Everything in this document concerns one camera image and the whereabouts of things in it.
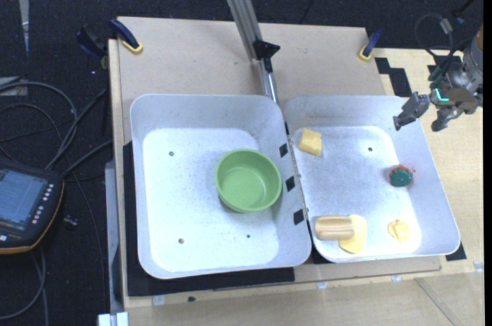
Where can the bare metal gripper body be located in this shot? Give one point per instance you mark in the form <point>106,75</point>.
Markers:
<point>463,94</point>

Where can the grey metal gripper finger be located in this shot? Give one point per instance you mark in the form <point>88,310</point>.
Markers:
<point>412,109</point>
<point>443,120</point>

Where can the green and orange toy vegetable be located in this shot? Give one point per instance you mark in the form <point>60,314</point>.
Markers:
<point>400,176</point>

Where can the white plastic tray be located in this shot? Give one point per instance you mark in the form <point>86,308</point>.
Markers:
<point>184,209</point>
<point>353,182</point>

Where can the yellow toy cheese block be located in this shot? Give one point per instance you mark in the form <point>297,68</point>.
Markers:
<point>310,142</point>

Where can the small yellow toy butter piece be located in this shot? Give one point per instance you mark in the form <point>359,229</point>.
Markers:
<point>399,230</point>

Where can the yellow toy cheese slice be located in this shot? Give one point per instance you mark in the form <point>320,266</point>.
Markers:
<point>358,236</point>

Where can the tan toy hot dog bun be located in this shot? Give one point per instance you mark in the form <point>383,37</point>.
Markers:
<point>333,227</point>

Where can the green bowl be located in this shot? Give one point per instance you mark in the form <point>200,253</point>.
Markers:
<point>248,182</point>

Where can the pale wood board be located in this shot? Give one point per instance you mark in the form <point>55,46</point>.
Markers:
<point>192,59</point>

